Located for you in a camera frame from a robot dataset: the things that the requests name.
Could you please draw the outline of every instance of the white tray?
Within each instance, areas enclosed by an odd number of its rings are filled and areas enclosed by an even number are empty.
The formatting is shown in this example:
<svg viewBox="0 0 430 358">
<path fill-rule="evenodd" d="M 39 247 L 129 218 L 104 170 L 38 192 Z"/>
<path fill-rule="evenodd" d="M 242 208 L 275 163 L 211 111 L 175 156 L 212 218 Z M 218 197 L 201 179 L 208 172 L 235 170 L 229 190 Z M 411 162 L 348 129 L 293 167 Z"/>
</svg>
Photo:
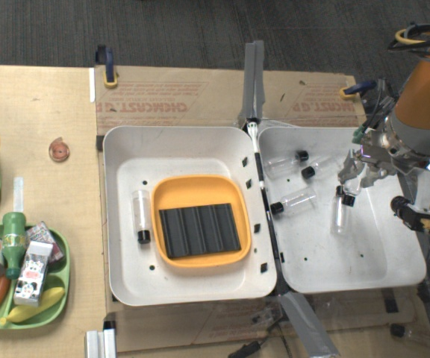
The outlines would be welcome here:
<svg viewBox="0 0 430 358">
<path fill-rule="evenodd" d="M 304 149 L 310 158 L 331 155 L 343 164 L 352 128 L 266 128 L 258 138 L 262 160 Z M 330 233 L 331 200 L 337 181 L 333 170 L 322 180 L 307 183 L 300 170 L 266 185 L 270 203 L 283 195 L 314 188 L 317 208 L 293 216 L 276 216 L 274 226 L 287 283 L 302 293 L 336 292 L 417 284 L 426 275 L 426 263 L 412 230 L 393 216 L 391 199 L 402 195 L 397 177 L 375 182 L 355 200 L 354 229 L 346 236 Z"/>
<path fill-rule="evenodd" d="M 242 160 L 248 163 L 243 167 Z M 129 306 L 261 298 L 276 282 L 252 142 L 236 128 L 122 126 L 104 140 L 108 261 L 113 295 Z M 132 227 L 131 193 L 152 191 L 178 175 L 216 174 L 241 189 L 252 247 L 241 261 L 213 268 L 176 268 L 158 253 L 155 238 L 140 245 Z M 246 182 L 251 179 L 252 187 Z M 254 224 L 260 224 L 254 233 Z M 268 270 L 261 272 L 267 263 Z"/>
</svg>

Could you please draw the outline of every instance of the toy banana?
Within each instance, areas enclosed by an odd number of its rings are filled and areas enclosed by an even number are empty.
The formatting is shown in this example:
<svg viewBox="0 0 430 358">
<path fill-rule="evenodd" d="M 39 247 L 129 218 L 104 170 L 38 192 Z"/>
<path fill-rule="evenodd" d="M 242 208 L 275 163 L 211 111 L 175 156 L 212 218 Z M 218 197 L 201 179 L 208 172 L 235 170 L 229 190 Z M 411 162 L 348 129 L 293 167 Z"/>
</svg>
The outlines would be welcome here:
<svg viewBox="0 0 430 358">
<path fill-rule="evenodd" d="M 16 324 L 34 317 L 36 314 L 39 314 L 55 305 L 64 296 L 65 292 L 66 291 L 61 286 L 47 289 L 41 295 L 41 304 L 38 307 L 32 307 L 29 305 L 19 305 L 14 307 L 6 317 L 0 319 L 0 324 L 5 325 L 7 322 L 13 322 Z"/>
</svg>

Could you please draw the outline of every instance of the black vial cap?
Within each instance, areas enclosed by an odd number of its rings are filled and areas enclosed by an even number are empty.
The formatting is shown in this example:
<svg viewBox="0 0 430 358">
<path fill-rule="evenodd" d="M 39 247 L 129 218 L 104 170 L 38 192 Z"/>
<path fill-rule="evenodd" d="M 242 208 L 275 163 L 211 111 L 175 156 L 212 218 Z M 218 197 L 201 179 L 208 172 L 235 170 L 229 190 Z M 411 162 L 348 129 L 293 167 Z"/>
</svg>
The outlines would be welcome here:
<svg viewBox="0 0 430 358">
<path fill-rule="evenodd" d="M 353 195 L 344 194 L 344 195 L 343 195 L 343 201 L 342 201 L 342 203 L 343 203 L 345 206 L 350 206 L 350 207 L 352 207 L 352 206 L 354 206 L 354 205 L 355 205 L 355 199 L 356 199 L 356 197 L 355 197 L 355 196 L 353 196 Z"/>
<path fill-rule="evenodd" d="M 391 336 L 402 338 L 406 333 L 406 328 L 400 324 L 392 324 L 390 326 Z"/>
<path fill-rule="evenodd" d="M 336 186 L 336 196 L 343 196 L 343 195 L 344 195 L 343 186 Z"/>
<path fill-rule="evenodd" d="M 314 168 L 309 166 L 302 170 L 302 177 L 304 179 L 312 178 L 316 174 L 316 171 L 314 171 Z"/>
<path fill-rule="evenodd" d="M 115 321 L 104 321 L 104 326 L 102 327 L 103 330 L 110 330 L 110 329 L 116 329 L 116 322 Z"/>
<path fill-rule="evenodd" d="M 149 244 L 150 243 L 150 232 L 149 230 L 140 230 L 137 232 L 137 240 L 140 244 Z"/>
<path fill-rule="evenodd" d="M 271 209 L 273 215 L 282 213 L 284 211 L 283 204 L 281 204 L 279 201 L 271 204 L 269 208 Z"/>
<path fill-rule="evenodd" d="M 300 162 L 305 162 L 306 160 L 310 159 L 310 156 L 308 155 L 308 152 L 305 150 L 298 150 L 296 152 L 296 158 L 300 161 Z"/>
</svg>

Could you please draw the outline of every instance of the gray carpet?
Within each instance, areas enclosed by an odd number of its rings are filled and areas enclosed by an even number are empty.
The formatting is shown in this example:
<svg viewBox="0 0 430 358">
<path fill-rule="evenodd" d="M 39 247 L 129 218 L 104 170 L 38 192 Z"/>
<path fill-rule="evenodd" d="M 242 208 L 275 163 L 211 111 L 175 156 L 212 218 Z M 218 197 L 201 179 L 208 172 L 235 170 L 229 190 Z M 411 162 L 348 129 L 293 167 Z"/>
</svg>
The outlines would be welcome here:
<svg viewBox="0 0 430 358">
<path fill-rule="evenodd" d="M 0 0 L 0 64 L 116 64 L 242 69 L 265 42 L 265 70 L 386 77 L 400 87 L 417 59 L 387 53 L 394 33 L 430 23 L 430 0 Z"/>
</svg>

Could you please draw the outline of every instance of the plastic vial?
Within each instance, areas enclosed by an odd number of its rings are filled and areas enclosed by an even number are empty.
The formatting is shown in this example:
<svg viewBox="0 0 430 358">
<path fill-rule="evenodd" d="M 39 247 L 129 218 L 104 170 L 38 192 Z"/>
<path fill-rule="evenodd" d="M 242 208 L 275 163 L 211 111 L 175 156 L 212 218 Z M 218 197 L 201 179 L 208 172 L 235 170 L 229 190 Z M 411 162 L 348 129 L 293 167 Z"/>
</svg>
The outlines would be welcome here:
<svg viewBox="0 0 430 358">
<path fill-rule="evenodd" d="M 134 231 L 140 244 L 150 242 L 152 229 L 152 215 L 150 213 L 150 195 L 148 191 L 139 189 L 132 193 L 132 215 L 134 218 Z"/>
<path fill-rule="evenodd" d="M 359 195 L 361 193 L 361 177 L 347 180 L 344 182 L 343 189 L 346 193 L 350 195 Z"/>
<path fill-rule="evenodd" d="M 339 169 L 340 164 L 337 163 L 333 157 L 319 158 L 302 170 L 302 177 L 307 180 L 314 176 L 323 178 L 330 172 L 332 174 L 337 174 Z"/>
<path fill-rule="evenodd" d="M 310 188 L 300 189 L 289 195 L 283 196 L 280 201 L 269 206 L 273 215 L 279 213 L 297 213 L 302 210 L 313 208 L 316 203 L 317 194 Z"/>
<path fill-rule="evenodd" d="M 295 151 L 292 154 L 280 155 L 269 159 L 265 163 L 264 172 L 272 179 L 288 175 L 295 172 L 299 164 L 308 159 L 309 155 L 304 150 Z"/>
<path fill-rule="evenodd" d="M 416 325 L 392 324 L 391 336 L 404 341 L 415 342 L 430 348 L 430 330 Z"/>
<path fill-rule="evenodd" d="M 331 232 L 336 235 L 348 233 L 352 206 L 355 204 L 355 196 L 346 194 L 343 186 L 336 187 L 336 193 L 332 201 Z"/>
</svg>

